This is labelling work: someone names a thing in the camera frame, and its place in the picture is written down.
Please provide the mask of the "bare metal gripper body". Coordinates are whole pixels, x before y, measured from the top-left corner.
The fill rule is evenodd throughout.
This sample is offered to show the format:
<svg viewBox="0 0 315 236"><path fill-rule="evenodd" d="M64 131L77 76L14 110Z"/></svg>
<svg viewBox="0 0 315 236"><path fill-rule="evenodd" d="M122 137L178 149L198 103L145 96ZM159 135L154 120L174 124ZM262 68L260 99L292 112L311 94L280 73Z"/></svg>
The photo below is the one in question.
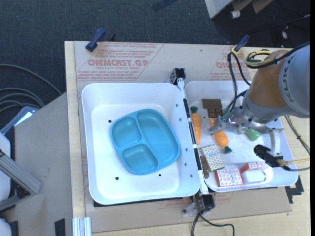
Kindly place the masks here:
<svg viewBox="0 0 315 236"><path fill-rule="evenodd" d="M272 119L272 109L269 107L237 106L227 111L229 125L236 128L240 134L245 129L253 129L259 133L266 133L267 123Z"/></svg>

